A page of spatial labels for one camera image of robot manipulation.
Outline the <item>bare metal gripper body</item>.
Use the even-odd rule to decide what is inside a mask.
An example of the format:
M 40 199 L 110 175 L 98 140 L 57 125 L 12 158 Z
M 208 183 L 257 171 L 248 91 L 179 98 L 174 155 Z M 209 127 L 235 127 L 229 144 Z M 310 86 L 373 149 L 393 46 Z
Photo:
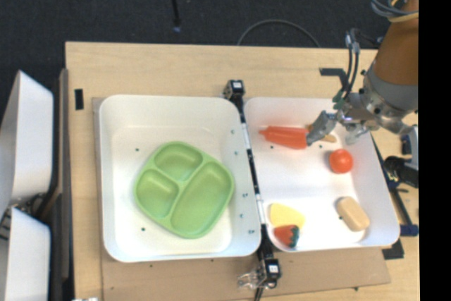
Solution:
M 403 119 L 407 111 L 397 109 L 371 90 L 350 92 L 335 102 L 338 122 L 350 134 L 364 134 L 383 128 L 393 134 L 407 134 L 414 126 Z

